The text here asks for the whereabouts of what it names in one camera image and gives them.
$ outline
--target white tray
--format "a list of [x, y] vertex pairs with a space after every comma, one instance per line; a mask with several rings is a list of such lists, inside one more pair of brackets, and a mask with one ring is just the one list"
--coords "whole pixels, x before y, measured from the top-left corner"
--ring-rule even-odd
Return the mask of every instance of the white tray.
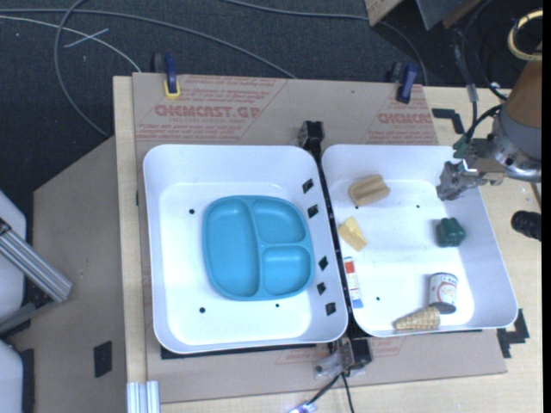
[[[354, 216], [368, 245], [360, 252], [340, 240], [343, 257], [353, 257], [363, 308], [353, 310], [373, 336], [409, 335], [393, 321], [428, 304], [429, 277], [458, 278], [457, 311], [441, 316], [439, 331], [505, 327], [517, 316], [517, 302], [480, 191], [441, 201], [436, 185], [452, 150], [441, 146], [334, 145], [323, 168], [337, 225]], [[356, 209], [349, 186], [382, 175], [390, 195]], [[455, 217], [466, 232], [457, 248], [436, 244], [435, 227]]]
[[[160, 145], [145, 156], [144, 178], [153, 324], [168, 350], [188, 354], [331, 342], [344, 333], [348, 313], [311, 155], [293, 146]], [[313, 187], [304, 193], [310, 179]], [[267, 301], [237, 301], [215, 291], [202, 256], [202, 216], [213, 201], [235, 194], [278, 197], [303, 213], [315, 257], [306, 291]], [[309, 218], [313, 205], [318, 213]]]

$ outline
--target white can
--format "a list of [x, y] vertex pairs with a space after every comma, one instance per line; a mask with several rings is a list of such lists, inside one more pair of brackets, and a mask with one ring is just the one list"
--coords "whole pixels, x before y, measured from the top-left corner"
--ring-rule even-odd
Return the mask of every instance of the white can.
[[446, 272], [430, 276], [429, 305], [436, 307], [440, 313], [454, 313], [457, 299], [457, 277]]

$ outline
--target black hole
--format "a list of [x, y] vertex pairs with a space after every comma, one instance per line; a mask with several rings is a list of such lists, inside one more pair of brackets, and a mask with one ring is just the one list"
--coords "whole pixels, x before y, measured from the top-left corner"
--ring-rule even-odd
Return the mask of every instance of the black hole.
[[310, 206], [310, 207], [308, 208], [308, 217], [309, 217], [309, 218], [312, 218], [312, 217], [315, 216], [317, 213], [318, 213], [318, 206], [317, 206], [317, 205]]
[[337, 311], [337, 305], [335, 305], [335, 303], [327, 303], [325, 305], [325, 312], [327, 312], [327, 315], [331, 315], [336, 311]]
[[321, 270], [323, 271], [325, 268], [327, 268], [327, 265], [329, 264], [329, 262], [327, 261], [327, 257], [324, 257], [322, 258], [319, 262], [318, 262], [318, 265], [319, 267], [321, 268]]
[[306, 193], [311, 187], [313, 187], [313, 180], [308, 179], [306, 182], [302, 184], [302, 191]]
[[325, 289], [327, 289], [327, 288], [325, 287], [325, 283], [324, 283], [324, 282], [319, 283], [319, 284], [317, 285], [317, 288], [318, 288], [318, 293], [319, 293], [319, 295], [321, 295], [322, 293], [324, 293], [324, 292], [325, 292]]

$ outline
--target blue plate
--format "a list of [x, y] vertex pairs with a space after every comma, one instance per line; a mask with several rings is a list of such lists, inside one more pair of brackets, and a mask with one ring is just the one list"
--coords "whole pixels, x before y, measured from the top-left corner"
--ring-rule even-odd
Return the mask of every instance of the blue plate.
[[310, 232], [299, 209], [269, 196], [229, 196], [205, 212], [203, 256], [208, 278], [239, 300], [292, 297], [313, 279]]

